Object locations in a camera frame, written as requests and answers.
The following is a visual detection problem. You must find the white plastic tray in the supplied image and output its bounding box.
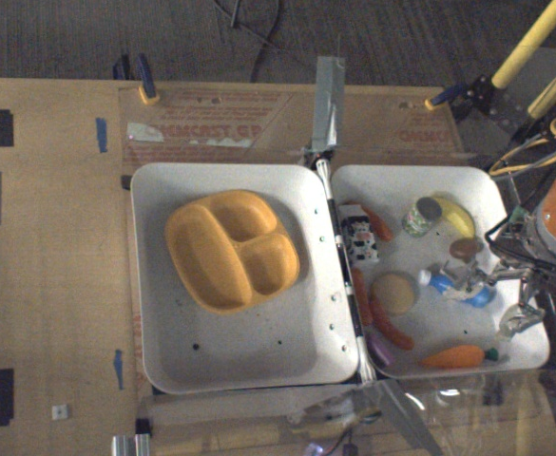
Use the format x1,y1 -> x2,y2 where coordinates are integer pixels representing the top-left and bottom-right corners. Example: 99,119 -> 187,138
329,163 -> 551,381
129,161 -> 361,395

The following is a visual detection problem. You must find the black block with thin wires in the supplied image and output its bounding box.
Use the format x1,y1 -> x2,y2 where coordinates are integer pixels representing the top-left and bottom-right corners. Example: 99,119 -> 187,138
302,145 -> 336,166

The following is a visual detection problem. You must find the green can with grey lid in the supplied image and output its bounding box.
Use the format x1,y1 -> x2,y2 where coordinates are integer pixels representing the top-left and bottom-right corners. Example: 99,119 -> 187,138
401,196 -> 444,238

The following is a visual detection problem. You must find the brown rounded toy food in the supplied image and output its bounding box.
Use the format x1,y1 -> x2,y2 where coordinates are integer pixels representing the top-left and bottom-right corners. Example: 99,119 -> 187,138
449,236 -> 485,263

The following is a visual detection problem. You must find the purple eggplant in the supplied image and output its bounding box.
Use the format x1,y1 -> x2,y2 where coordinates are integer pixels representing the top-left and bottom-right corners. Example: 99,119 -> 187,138
367,332 -> 395,370

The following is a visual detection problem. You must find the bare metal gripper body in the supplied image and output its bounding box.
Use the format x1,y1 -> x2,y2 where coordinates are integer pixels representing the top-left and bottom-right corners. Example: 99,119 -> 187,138
489,220 -> 546,280

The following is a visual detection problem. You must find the tan round biscuit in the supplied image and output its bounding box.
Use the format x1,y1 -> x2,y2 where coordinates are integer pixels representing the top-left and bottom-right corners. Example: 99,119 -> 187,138
371,271 -> 422,317

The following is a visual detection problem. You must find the yellow banana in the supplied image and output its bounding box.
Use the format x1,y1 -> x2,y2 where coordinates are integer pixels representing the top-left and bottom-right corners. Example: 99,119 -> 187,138
431,196 -> 477,240

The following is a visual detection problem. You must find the orange carrot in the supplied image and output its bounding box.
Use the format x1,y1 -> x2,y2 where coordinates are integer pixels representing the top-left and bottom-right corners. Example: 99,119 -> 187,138
419,344 -> 501,371

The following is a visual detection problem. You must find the blue bottle with white cap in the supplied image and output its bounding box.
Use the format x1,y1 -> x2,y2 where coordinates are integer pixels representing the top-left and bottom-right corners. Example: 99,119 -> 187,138
416,268 -> 498,310

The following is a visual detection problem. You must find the white carton with cow print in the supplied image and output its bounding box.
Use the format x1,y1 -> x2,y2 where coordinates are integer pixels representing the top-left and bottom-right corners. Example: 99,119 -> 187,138
338,204 -> 381,263

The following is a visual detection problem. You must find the orange divided plate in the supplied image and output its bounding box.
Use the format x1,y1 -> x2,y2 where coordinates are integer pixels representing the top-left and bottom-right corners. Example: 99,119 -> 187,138
163,188 -> 302,316

